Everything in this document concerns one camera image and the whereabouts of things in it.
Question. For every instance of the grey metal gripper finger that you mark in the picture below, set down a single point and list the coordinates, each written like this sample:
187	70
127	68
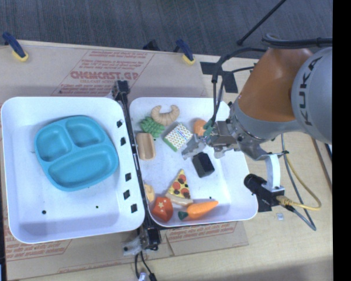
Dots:
193	148
223	152

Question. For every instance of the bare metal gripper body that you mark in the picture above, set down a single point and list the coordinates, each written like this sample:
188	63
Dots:
223	135

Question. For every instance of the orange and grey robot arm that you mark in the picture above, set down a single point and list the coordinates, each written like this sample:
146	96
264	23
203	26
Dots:
269	86

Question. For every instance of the black carton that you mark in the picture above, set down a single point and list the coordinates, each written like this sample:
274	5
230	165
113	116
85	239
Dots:
203	165

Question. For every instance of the green and white patterned carton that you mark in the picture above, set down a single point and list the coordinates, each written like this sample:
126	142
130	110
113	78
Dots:
178	136

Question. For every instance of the orange round toy fruit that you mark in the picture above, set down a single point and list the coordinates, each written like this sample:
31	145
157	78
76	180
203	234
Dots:
198	126

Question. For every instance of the white plastic tray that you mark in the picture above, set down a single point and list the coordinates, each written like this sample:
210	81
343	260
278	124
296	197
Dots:
76	215
163	168

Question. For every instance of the yellow toy pizza slice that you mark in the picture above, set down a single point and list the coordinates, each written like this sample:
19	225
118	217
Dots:
180	187

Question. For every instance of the beige toy croissant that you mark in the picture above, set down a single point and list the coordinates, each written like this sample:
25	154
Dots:
164	116

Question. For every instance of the green toy grapes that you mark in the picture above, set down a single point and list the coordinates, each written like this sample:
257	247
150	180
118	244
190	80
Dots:
152	126

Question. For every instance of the tan toy bread bun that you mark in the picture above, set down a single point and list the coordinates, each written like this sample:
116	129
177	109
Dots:
145	146

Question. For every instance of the thin black and white rod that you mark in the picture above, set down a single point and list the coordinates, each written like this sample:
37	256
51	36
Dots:
133	157

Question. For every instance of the orange toy carrot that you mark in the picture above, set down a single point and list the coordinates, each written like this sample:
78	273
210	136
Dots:
200	209

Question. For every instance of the pale yellow toy food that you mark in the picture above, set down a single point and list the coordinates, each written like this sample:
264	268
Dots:
149	192

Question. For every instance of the blue divided plate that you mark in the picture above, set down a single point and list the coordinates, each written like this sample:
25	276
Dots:
76	152

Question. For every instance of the brown cardboard board red print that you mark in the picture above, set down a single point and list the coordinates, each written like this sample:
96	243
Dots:
76	69

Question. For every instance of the black cylinder on white bracket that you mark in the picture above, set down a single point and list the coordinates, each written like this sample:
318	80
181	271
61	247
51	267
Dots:
270	192

